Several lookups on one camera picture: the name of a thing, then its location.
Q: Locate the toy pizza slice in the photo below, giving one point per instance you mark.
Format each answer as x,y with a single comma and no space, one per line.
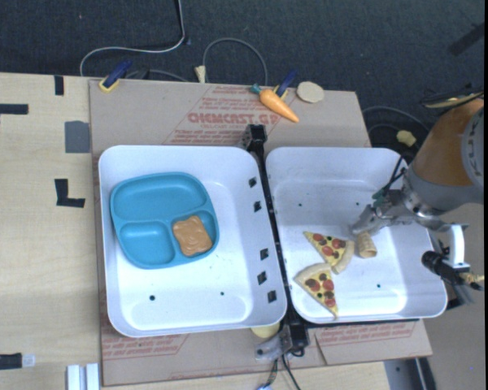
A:
319,284
332,250

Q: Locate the round tan biscuit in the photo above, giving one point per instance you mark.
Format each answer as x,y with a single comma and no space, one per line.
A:
310,92

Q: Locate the blue divided plate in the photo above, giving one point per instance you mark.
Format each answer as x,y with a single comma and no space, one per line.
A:
146,201

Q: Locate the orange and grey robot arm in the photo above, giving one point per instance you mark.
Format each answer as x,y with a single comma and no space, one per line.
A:
443,152

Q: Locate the orange carrot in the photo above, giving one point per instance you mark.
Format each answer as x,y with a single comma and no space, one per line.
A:
278,105

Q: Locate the tan bread piece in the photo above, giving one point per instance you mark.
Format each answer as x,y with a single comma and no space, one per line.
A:
367,247

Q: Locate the thin black rod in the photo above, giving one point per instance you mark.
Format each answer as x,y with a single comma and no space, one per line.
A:
273,222

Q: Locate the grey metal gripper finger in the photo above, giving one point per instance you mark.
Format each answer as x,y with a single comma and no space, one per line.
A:
377,227
362,218

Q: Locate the brown cardboard board, red print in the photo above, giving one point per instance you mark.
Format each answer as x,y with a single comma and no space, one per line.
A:
154,116

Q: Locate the yellow toy piece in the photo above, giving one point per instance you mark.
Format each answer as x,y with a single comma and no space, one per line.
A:
406,138

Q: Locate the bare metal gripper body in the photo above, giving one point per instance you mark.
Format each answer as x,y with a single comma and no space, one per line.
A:
398,209

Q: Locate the black cylinder on white bracket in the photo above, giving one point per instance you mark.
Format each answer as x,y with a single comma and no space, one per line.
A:
455,246

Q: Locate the white plastic tray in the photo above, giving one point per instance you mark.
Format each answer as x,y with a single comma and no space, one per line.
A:
390,282
187,299

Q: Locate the brown toast slice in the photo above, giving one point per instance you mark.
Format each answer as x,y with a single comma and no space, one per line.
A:
192,236

